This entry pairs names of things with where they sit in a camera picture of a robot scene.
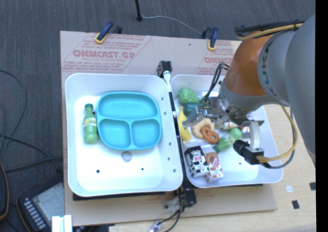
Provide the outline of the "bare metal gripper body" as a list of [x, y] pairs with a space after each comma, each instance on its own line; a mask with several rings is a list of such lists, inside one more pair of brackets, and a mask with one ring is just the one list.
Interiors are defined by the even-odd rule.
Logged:
[[247, 111], [237, 109], [225, 98], [219, 96], [202, 98], [198, 104], [198, 111], [206, 118], [232, 121], [237, 125], [242, 125], [248, 121]]

